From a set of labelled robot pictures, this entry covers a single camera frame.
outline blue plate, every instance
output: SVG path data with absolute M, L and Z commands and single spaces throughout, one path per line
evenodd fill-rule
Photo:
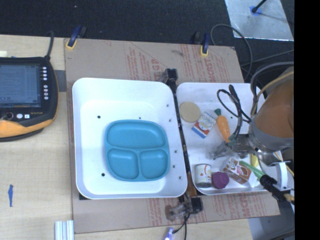
M 105 159 L 119 180 L 143 182 L 164 177 L 170 164 L 165 131 L 145 120 L 118 120 L 105 131 Z

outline blue marker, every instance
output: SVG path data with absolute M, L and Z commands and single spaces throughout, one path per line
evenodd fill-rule
M 12 197 L 14 195 L 14 186 L 11 184 L 8 190 L 8 194 L 9 194 L 10 207 L 12 207 Z

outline white tray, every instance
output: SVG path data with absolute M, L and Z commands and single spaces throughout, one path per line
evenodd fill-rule
M 79 192 L 89 199 L 171 198 L 187 189 L 187 174 L 171 89 L 161 82 L 81 78 L 72 87 L 75 172 Z M 168 173 L 151 181 L 112 176 L 104 156 L 104 134 L 117 120 L 146 120 L 165 131 Z
M 180 106 L 183 102 L 193 102 L 197 104 L 202 112 L 209 112 L 215 115 L 215 109 L 221 109 L 222 115 L 226 116 L 228 119 L 230 132 L 233 133 L 238 119 L 230 114 L 219 102 L 217 97 L 217 91 L 219 89 L 224 89 L 229 91 L 230 83 L 203 83 L 203 82 L 185 82 L 178 86 L 176 91 L 176 96 L 178 100 L 178 105 Z M 250 116 L 250 110 L 253 102 L 253 94 L 250 89 L 249 83 L 232 83 L 235 91 L 240 99 L 242 110 Z M 231 102 L 229 96 L 224 93 L 220 93 L 220 98 L 222 102 L 237 114 L 235 105 Z M 259 99 L 259 105 L 264 102 L 264 98 Z M 194 175 L 195 167 L 198 164 L 209 164 L 211 165 L 212 172 L 218 172 L 222 163 L 228 158 L 226 156 L 218 157 L 215 160 L 212 159 L 212 153 L 215 151 L 216 147 L 220 145 L 223 138 L 219 132 L 217 124 L 214 125 L 209 134 L 205 138 L 201 138 L 194 131 L 191 130 L 194 125 L 193 122 L 187 122 L 181 118 L 183 134 L 185 138 L 185 144 L 187 153 L 189 156 L 189 163 L 191 169 L 192 180 L 195 185 Z M 246 122 L 242 123 L 241 134 L 246 134 L 249 129 L 249 124 Z M 250 158 L 245 158 L 244 161 L 250 163 Z M 215 194 L 228 194 L 228 193 L 242 193 L 242 192 L 257 192 L 265 191 L 265 189 L 257 182 L 257 186 L 249 187 L 241 185 L 234 180 L 230 179 L 229 184 L 224 189 L 216 189 L 214 187 L 202 188 L 197 187 L 197 190 L 205 195 L 215 195 Z

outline silver metal sheet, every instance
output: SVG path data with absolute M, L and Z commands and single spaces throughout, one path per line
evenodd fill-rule
M 252 13 L 262 0 L 224 0 L 231 26 L 245 38 L 293 41 L 280 0 L 267 0 Z M 236 38 L 241 36 L 233 31 Z

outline black device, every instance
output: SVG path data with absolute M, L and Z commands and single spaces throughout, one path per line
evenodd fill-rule
M 0 57 L 0 142 L 41 132 L 56 118 L 58 97 L 49 53 L 44 57 Z

